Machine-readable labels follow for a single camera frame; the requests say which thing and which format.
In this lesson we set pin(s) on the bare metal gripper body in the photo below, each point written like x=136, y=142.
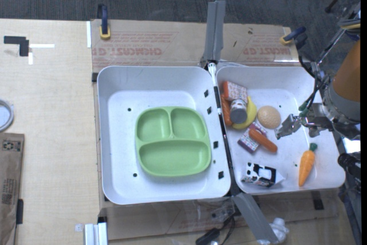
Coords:
x=321, y=117

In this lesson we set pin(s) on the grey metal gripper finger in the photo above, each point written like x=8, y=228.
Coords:
x=288, y=126
x=314, y=132

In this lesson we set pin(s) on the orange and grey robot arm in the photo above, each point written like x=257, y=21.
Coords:
x=348, y=77

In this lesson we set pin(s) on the beige round bread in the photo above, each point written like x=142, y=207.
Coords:
x=269, y=117

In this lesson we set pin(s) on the white plastic tray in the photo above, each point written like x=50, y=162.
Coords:
x=286, y=157
x=120, y=152

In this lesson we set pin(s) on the orange carrot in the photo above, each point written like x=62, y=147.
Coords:
x=306, y=166

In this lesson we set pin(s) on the yellow banana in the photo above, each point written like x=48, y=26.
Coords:
x=251, y=113

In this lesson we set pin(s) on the pink and purple carton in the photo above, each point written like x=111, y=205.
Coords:
x=248, y=144

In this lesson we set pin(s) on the small can with grey lid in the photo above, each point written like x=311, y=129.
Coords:
x=238, y=115

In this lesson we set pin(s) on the black and white milk carton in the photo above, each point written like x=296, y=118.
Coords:
x=261, y=176

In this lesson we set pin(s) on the orange patterned carton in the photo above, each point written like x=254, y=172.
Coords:
x=234, y=90

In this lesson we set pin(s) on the white crumpled paper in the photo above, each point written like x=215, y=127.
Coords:
x=279, y=228

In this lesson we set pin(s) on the green divided plate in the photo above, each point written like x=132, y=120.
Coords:
x=173, y=156

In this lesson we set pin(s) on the brown cardboard board red print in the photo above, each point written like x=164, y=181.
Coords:
x=160, y=46

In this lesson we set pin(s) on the brown paper packet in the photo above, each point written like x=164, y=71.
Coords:
x=8, y=180

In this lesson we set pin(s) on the black cylinder on white bracket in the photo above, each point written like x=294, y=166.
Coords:
x=348, y=163

